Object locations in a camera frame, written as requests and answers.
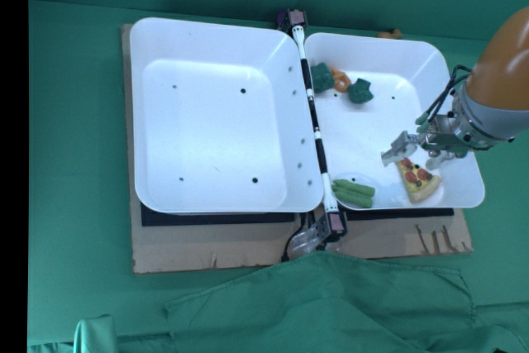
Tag brown cardboard board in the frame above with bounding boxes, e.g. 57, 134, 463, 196
121, 23, 474, 275

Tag black block with wires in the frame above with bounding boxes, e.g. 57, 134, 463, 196
307, 211, 349, 251
277, 8, 309, 32

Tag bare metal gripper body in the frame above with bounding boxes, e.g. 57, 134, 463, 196
418, 112, 493, 159

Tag pizza slice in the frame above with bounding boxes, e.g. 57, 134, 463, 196
394, 157, 443, 204

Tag black and white thin rod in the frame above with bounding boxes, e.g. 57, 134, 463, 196
292, 25, 341, 214

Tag green broccoli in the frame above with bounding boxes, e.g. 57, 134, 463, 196
346, 78, 374, 106
310, 62, 335, 93

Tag orange pretzel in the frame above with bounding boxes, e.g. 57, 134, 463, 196
330, 67, 352, 93

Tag white plastic tray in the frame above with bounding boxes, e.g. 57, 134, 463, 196
303, 31, 486, 212
129, 17, 325, 215

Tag green cloth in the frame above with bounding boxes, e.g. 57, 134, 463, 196
164, 250, 529, 353

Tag green beans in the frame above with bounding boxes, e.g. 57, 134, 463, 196
331, 178, 377, 209

